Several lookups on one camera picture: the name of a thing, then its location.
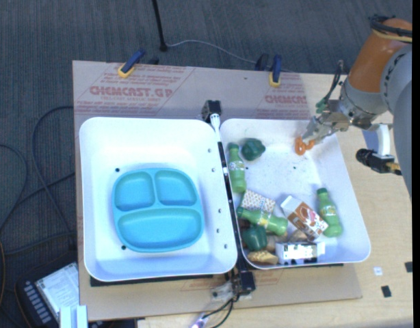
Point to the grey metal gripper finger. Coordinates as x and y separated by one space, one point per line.
322 135
310 128

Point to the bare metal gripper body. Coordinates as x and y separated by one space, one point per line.
343 117

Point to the orange pretzel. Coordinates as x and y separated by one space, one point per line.
300 148

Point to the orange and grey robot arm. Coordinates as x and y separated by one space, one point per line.
370 67

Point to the white plastic tray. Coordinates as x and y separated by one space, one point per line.
145 138
285 173

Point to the green bell pepper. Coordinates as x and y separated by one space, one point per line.
255 238
252 149

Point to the green plastic bottle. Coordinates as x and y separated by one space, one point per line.
264 219
236 173
329 217

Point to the brown cardboard board, red print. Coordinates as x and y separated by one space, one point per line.
237 87

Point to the orange and white carton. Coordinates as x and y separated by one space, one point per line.
304 217

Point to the brown patterned packet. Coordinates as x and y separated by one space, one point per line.
258 201

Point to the thin black and white rod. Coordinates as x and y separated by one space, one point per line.
227 176

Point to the tan toy biscuit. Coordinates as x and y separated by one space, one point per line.
298 236

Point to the white and black carton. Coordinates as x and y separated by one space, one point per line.
299 253

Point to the brown toy bread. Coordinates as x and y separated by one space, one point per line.
263 257

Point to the blue divided plate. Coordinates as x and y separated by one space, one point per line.
155 224

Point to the black cylinder on white bracket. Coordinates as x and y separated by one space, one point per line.
381 149

